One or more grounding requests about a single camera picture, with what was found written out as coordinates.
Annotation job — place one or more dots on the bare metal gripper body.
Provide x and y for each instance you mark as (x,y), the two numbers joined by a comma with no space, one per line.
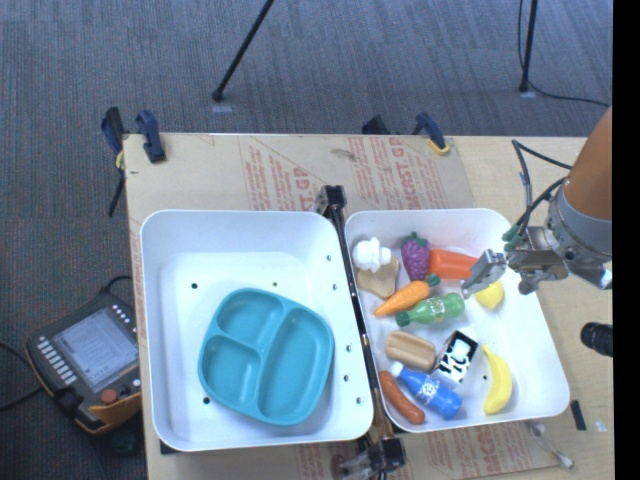
(537,258)

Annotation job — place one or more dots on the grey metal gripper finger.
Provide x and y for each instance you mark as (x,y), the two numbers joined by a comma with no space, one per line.
(485,270)
(531,283)

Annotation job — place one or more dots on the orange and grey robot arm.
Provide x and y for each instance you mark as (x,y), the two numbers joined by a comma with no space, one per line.
(595,168)

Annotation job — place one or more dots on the yellow toy lemon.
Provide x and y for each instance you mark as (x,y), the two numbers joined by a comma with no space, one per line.
(491,297)

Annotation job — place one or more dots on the green toy bottle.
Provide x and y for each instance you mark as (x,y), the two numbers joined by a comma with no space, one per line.
(435,309)

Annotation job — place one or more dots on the purple toy grapes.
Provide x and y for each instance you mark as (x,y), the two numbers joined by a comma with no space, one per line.
(416,259)

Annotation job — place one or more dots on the orange carrot with green top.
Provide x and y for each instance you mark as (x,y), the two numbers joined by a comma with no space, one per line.
(407,298)

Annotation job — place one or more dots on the white plastic tray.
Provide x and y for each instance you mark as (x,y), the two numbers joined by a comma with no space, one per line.
(170,368)
(530,368)

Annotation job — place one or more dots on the black and white carton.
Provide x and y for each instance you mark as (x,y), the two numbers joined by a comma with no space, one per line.
(457,358)

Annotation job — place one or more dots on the yellow banana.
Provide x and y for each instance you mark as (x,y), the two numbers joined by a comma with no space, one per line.
(500,383)

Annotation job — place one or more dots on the tan hot dog bun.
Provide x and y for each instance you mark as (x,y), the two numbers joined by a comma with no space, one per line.
(410,350)

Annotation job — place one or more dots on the blue toy bottle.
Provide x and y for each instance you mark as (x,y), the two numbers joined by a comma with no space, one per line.
(430,392)

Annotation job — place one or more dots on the brown toy sausage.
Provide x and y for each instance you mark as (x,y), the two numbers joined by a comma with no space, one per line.
(400,399)

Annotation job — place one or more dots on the blue divided plate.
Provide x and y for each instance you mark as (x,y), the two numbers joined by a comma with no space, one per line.
(270,358)

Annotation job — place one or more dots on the brown cardboard board red print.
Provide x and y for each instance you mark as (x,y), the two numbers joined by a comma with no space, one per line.
(225,178)

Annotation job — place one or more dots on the black cylinder on white bracket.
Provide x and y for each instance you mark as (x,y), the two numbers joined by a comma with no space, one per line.
(599,339)

